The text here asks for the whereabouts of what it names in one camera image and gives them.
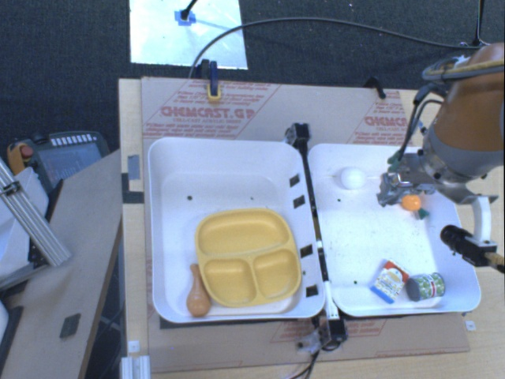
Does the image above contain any white ball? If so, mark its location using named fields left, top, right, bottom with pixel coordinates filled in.
left=340, top=166, right=367, bottom=190

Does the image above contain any white blue and red carton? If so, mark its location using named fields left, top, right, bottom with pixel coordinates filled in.
left=368, top=259, right=411, bottom=305

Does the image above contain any yellow divided plate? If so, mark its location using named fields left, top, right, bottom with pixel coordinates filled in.
left=194, top=207, right=303, bottom=309

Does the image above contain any thin black and white rod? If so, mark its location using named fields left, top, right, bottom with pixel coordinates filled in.
left=294, top=134, right=341, bottom=324

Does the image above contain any black block with thin wires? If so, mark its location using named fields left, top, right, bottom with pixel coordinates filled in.
left=314, top=317, right=350, bottom=351
left=284, top=122, right=311, bottom=148

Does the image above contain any tan pear-shaped toy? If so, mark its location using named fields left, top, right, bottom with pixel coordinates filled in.
left=185, top=263, right=212, bottom=318

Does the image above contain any white plastic tray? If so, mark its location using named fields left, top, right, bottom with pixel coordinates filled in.
left=307, top=143, right=483, bottom=318
left=147, top=136, right=327, bottom=325

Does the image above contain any brown cardboard board red print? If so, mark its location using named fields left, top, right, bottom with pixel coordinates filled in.
left=140, top=76, right=472, bottom=374

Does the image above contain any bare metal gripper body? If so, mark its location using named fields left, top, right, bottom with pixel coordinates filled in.
left=388, top=152, right=477, bottom=193

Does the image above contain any green and white can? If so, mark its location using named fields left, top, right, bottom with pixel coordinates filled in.
left=406, top=271, right=447, bottom=303

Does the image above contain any black cylinder on white bracket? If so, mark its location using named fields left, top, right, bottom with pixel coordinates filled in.
left=440, top=195, right=499, bottom=268

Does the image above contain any orange carrot with green top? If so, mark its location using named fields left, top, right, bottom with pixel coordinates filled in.
left=401, top=193, right=431, bottom=221

